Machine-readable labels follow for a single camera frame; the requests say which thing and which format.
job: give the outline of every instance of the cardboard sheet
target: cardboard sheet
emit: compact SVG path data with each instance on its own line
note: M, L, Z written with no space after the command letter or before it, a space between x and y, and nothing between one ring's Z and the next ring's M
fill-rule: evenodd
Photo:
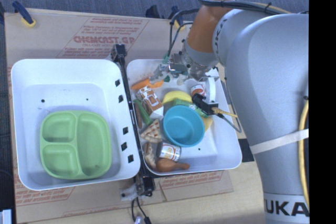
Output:
M27 58L104 59L109 57L113 44L117 42L126 45L126 64L134 59L161 59L169 45L169 20L40 9L28 11L37 22L33 28L21 22L20 14L5 14L17 222L130 207L130 201L121 201L119 190L130 187L133 179L46 191L29 190L20 182L15 147L11 68L15 62ZM172 52L180 50L180 41L186 38L187 29L179 34ZM146 197L144 204L233 191L227 171L162 177L155 179L155 184L153 196Z

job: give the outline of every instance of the yellow banana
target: yellow banana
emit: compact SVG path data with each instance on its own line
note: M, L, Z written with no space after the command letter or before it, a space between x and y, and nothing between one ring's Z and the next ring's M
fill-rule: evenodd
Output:
M193 102L190 94L184 91L171 91L171 92L166 93L166 95L163 97L162 104L172 102L175 99L180 99L183 101L187 101L189 103Z

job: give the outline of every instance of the blue bowl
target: blue bowl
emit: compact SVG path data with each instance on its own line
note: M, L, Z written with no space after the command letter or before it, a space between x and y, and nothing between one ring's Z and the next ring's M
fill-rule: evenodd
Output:
M163 131L172 144L190 147L203 139L204 123L195 110L184 105L176 105L165 113Z

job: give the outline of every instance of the green plate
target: green plate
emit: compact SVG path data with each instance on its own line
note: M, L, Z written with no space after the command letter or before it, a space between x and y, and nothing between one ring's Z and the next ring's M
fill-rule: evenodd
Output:
M58 111L40 129L40 155L46 172L63 179L89 179L105 174L112 163L106 120L87 111Z

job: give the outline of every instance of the white plastic tray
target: white plastic tray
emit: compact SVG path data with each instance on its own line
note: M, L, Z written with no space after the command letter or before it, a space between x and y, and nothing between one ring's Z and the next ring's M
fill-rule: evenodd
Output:
M45 190L108 182L138 173L138 147L121 72L115 63L87 59L21 60L12 68L12 90L18 174L27 188ZM62 110L95 112L108 122L112 165L103 176L65 180L44 170L39 148L40 125L48 114Z
M153 75L154 70L160 64L161 60L134 60L127 66L127 76L130 87ZM211 75L218 75L216 70L212 70ZM177 80L164 82L160 88L155 88L154 92L157 97L162 100L164 95L173 90L182 90L190 93L190 88L194 85L200 84L199 82L189 79L183 85L177 85ZM229 111L227 101L224 95L223 87L218 79L216 82L216 101L219 103L219 108L224 111ZM132 92L132 99L136 99L136 91ZM242 162L242 153L240 150L238 138L235 130L223 119L217 116L213 117L213 124L205 132L203 140L196 146L182 148L179 162L189 163L190 169L188 170L174 170L168 173L161 173L148 169L159 176L210 172L215 170L233 169L240 165ZM146 142L140 138L142 146Z

